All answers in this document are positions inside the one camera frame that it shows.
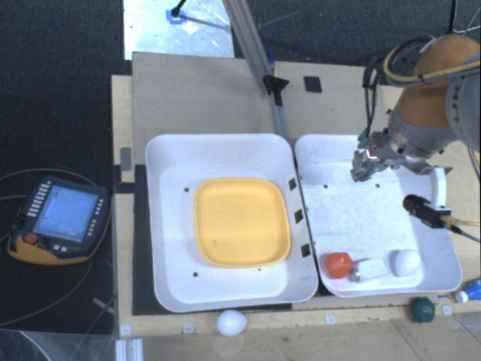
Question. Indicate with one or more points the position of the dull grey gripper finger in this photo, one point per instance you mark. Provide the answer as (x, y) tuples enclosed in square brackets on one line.
[(360, 167), (377, 165)]

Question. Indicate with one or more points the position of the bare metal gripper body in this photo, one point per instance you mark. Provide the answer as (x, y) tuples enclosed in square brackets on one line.
[(398, 150)]

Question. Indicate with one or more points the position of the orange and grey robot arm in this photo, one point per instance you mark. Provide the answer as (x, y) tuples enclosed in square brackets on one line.
[(426, 100)]

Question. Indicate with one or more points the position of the white plastic tray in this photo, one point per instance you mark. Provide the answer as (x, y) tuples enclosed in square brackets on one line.
[(176, 239), (360, 216)]

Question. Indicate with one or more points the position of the red toy tomato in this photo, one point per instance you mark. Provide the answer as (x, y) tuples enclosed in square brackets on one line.
[(338, 264)]

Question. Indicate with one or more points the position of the white egg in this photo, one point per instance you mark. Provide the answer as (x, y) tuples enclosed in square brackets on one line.
[(406, 262), (232, 322)]

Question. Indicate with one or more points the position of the white small bottle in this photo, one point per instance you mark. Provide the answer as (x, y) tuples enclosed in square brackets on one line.
[(372, 269)]

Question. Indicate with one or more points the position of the yellow plate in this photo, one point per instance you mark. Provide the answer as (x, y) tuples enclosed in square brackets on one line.
[(242, 222)]

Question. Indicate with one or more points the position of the green toy broccoli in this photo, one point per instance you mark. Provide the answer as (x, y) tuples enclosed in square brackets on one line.
[(422, 310)]

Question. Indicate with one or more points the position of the blue and white bottle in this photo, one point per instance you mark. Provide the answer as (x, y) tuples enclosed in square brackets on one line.
[(471, 291)]

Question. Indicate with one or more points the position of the pale wood board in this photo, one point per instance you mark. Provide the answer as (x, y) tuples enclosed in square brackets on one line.
[(210, 100)]

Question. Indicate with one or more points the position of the black cylinder on white bracket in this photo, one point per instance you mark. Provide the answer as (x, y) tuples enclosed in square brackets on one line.
[(424, 207)]

